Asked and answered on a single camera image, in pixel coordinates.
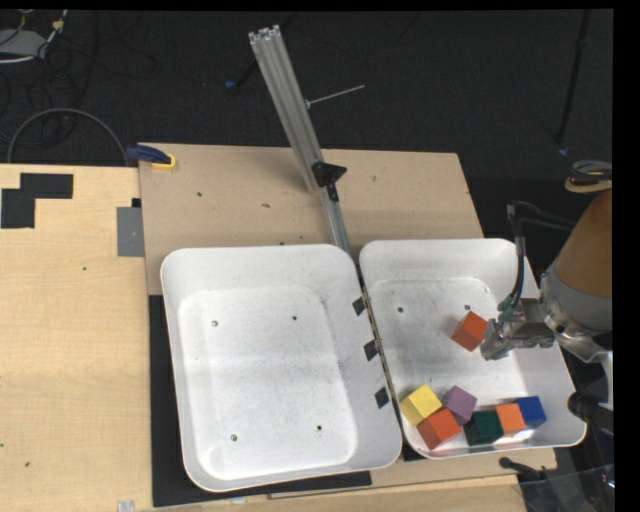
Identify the brown flat board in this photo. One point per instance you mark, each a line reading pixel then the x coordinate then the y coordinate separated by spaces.
pixel 240 210

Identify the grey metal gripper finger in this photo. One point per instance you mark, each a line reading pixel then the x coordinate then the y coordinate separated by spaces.
pixel 495 349
pixel 499 328

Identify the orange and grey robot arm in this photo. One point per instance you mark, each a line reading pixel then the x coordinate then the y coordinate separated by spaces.
pixel 585 260

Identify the purple cube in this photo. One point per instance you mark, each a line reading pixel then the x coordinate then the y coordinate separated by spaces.
pixel 460 403

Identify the dark green cube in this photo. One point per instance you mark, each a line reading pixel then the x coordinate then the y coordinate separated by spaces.
pixel 483 428

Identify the blue cube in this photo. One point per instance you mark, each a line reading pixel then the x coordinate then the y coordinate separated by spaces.
pixel 532 411

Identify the yellow cube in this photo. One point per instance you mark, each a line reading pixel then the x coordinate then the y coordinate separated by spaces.
pixel 420 404

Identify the white plastic tray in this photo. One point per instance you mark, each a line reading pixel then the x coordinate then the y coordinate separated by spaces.
pixel 265 370
pixel 425 345

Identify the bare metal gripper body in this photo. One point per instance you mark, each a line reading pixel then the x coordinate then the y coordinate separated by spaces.
pixel 532 332

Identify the light orange cube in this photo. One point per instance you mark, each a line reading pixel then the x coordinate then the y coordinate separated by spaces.
pixel 510 418

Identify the red-orange cube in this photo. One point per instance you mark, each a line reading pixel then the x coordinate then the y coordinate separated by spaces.
pixel 469 331
pixel 439 428

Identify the black cylinder on white bracket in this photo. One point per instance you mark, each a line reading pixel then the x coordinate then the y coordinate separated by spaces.
pixel 590 407

